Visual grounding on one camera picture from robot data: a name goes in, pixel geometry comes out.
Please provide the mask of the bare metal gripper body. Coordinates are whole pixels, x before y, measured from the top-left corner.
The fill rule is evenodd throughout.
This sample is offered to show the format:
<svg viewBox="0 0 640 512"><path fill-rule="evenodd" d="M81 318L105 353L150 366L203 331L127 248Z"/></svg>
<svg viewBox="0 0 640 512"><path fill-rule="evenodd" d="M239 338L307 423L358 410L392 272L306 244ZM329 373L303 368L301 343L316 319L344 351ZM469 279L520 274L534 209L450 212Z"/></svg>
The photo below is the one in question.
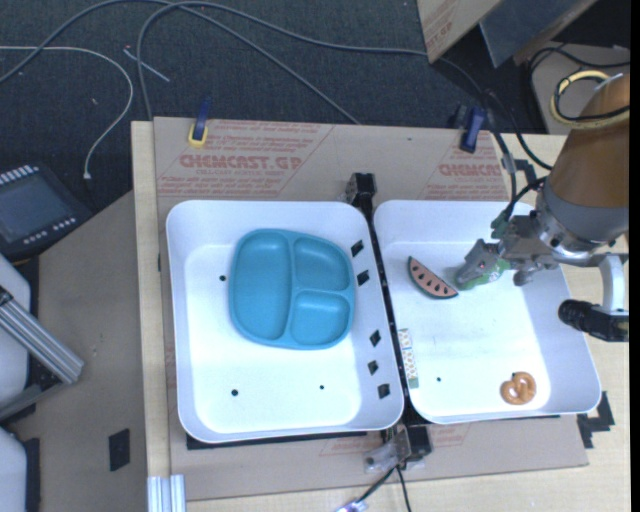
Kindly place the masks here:
<svg viewBox="0 0 640 512"><path fill-rule="evenodd" d="M500 256L519 272L555 268L569 259L561 244L564 226L548 212L529 212L511 218L501 238Z"/></svg>

